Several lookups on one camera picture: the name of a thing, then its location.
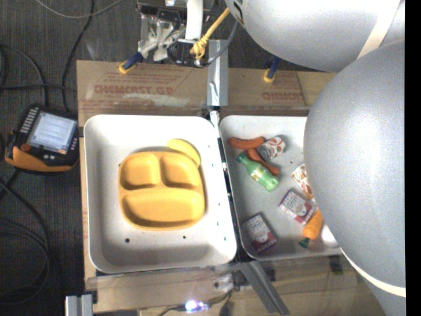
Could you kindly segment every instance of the green bottle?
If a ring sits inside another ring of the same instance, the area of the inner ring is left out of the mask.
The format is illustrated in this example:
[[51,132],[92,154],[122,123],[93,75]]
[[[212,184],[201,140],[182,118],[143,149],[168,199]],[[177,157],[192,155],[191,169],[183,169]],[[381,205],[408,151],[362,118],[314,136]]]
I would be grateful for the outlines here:
[[269,172],[269,170],[257,161],[252,161],[246,156],[246,152],[242,152],[237,157],[237,161],[242,163],[251,177],[259,184],[263,185],[268,192],[274,190],[279,184],[279,179]]

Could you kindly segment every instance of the screen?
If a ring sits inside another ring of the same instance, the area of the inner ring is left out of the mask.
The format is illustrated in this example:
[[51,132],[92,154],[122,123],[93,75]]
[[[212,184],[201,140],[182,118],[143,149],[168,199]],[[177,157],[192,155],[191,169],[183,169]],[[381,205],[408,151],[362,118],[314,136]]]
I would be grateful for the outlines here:
[[28,144],[65,154],[72,142],[75,128],[75,120],[41,111],[28,138]]

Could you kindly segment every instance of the yellow plate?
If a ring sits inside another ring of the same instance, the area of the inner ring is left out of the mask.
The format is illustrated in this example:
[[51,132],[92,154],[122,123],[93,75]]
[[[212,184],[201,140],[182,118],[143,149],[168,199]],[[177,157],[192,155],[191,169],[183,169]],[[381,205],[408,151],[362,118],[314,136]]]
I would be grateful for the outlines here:
[[118,170],[118,196],[123,216],[138,228],[185,228],[205,212],[198,165],[178,152],[129,155]]

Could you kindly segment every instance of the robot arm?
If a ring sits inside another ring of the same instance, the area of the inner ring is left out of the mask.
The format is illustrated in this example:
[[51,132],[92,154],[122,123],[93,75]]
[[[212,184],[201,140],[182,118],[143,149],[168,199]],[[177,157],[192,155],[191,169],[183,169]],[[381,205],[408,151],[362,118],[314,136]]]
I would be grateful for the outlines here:
[[[168,21],[179,31],[174,43],[188,43],[181,53],[200,38],[201,15],[213,4],[161,0],[151,10],[144,1],[138,8],[155,22],[167,11],[178,13]],[[406,315],[405,0],[225,2],[271,54],[338,72],[307,119],[309,180],[327,225],[384,311]]]

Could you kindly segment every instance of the black cable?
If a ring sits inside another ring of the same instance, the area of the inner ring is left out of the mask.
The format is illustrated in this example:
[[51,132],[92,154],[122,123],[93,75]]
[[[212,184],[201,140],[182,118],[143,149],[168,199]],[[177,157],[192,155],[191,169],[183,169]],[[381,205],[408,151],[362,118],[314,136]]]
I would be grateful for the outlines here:
[[32,206],[27,201],[25,201],[24,199],[22,199],[18,194],[16,194],[10,188],[8,188],[2,181],[0,181],[0,187],[2,187],[4,189],[4,191],[6,191],[8,194],[10,194],[12,197],[14,197],[15,200],[17,200],[18,202],[20,202],[21,204],[23,204],[34,215],[34,217],[38,220],[38,223],[39,223],[39,225],[41,226],[41,228],[43,230],[43,233],[45,235],[45,241],[46,241],[46,244],[48,245],[48,243],[49,243],[49,235],[48,235],[47,225],[45,224],[44,220],[42,219],[42,217],[38,213],[38,211],[35,209],[35,207]]
[[[3,182],[4,186],[10,186],[12,184],[12,181],[16,178],[16,176],[18,175],[18,170],[16,168],[13,168],[12,174],[8,177],[8,179],[6,179],[6,181]],[[4,188],[2,186],[0,186],[0,194],[1,192],[3,192]]]
[[[70,64],[72,62],[72,59],[74,58],[74,54],[76,52],[76,49],[77,49],[77,47],[80,43],[80,40],[82,39],[82,36],[84,35],[85,31],[87,30],[87,28],[89,27],[89,25],[91,23],[94,5],[95,5],[95,1],[91,0],[91,10],[89,12],[89,17],[87,18],[86,24],[85,24],[84,28],[82,29],[82,31],[80,32],[80,34],[78,36],[78,39],[76,40],[76,42],[75,42],[75,44],[72,48],[72,51],[70,52],[70,55],[67,58],[66,66],[64,66],[64,72],[63,72],[63,75],[61,77],[61,85],[63,87],[65,85],[66,75],[68,73],[68,69],[70,68]],[[62,102],[63,102],[65,110],[67,112],[69,112],[68,107],[67,107],[67,102],[66,102],[66,95],[65,95],[64,91],[65,91],[65,89],[61,90],[61,92],[62,92]]]
[[[41,81],[41,84],[35,85],[34,88],[43,88],[43,94],[44,94],[44,105],[48,106],[49,104],[49,100],[48,100],[48,94],[47,94],[47,90],[45,89],[45,81],[44,81],[44,77],[42,75],[42,71],[41,69],[38,67],[38,64],[25,52],[23,52],[22,50],[13,48],[13,47],[9,47],[8,45],[3,45],[2,43],[0,43],[0,47],[5,48],[7,50],[13,51],[15,53],[18,53],[20,55],[22,55],[25,59],[27,59],[30,64],[34,67],[39,80]],[[4,54],[1,56],[1,70],[0,70],[0,88],[7,90],[9,87],[8,86],[3,86],[3,79],[5,77],[5,58],[4,58]]]
[[219,311],[219,316],[228,316],[230,314],[230,308],[228,307],[228,304],[230,302],[232,296],[232,290],[228,292],[228,298],[226,299],[224,305],[221,307],[221,310]]
[[59,84],[27,84],[25,86],[0,86],[0,89],[4,90],[24,90],[24,89],[32,89],[32,88],[38,88],[38,87],[44,87],[44,88],[55,88],[60,90],[68,90],[70,92],[76,92],[75,89],[68,88],[65,86],[60,86]]
[[25,226],[7,218],[0,218],[0,234],[7,234],[35,241],[44,254],[44,264],[38,276],[29,284],[14,288],[0,295],[0,305],[14,306],[34,299],[47,284],[50,273],[50,260],[47,241]]
[[[232,289],[229,292],[227,292],[225,295],[213,298],[206,303],[209,305],[209,307],[212,307],[212,305],[218,304],[224,301],[225,299],[227,299],[224,303],[224,307],[226,307],[226,305],[228,304],[231,298],[231,295],[232,295]],[[186,311],[186,306],[184,304],[180,304],[175,307],[169,307],[168,309],[165,309],[162,313],[160,313],[158,316],[163,316],[166,313],[169,313],[170,311]]]

